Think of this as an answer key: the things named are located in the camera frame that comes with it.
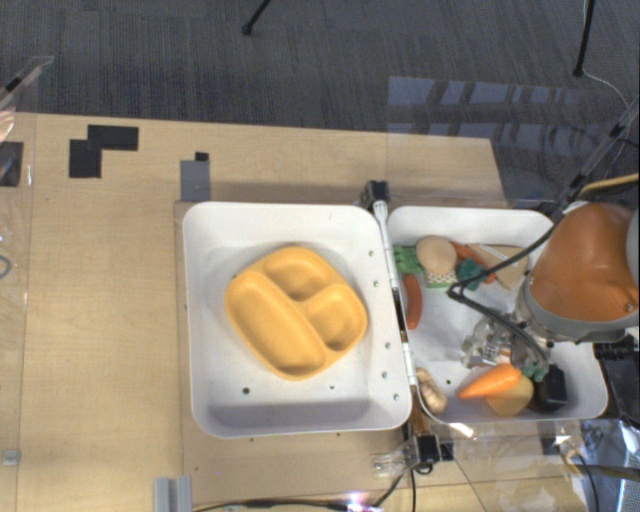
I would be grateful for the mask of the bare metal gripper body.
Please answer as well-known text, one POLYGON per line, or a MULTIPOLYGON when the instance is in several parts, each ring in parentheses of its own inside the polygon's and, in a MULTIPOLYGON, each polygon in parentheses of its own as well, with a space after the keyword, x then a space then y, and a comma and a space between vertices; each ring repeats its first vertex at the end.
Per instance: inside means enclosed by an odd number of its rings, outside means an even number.
POLYGON ((510 363, 518 370, 548 370, 550 357, 542 345, 509 315, 483 316, 462 343, 468 368, 510 363))

